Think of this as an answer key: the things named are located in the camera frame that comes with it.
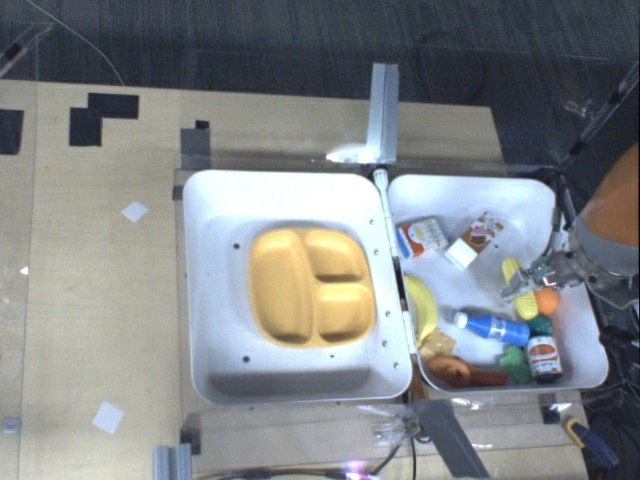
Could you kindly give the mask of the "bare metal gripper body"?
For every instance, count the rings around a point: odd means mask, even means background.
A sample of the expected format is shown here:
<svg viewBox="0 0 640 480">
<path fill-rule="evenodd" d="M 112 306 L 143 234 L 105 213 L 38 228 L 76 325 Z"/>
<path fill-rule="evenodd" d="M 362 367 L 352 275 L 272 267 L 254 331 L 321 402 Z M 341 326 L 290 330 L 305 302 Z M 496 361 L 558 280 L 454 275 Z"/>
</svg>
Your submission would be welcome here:
<svg viewBox="0 0 640 480">
<path fill-rule="evenodd" d="M 553 252 L 538 257 L 531 264 L 534 282 L 541 287 L 564 289 L 584 283 L 585 274 L 576 267 L 571 252 Z"/>
</svg>

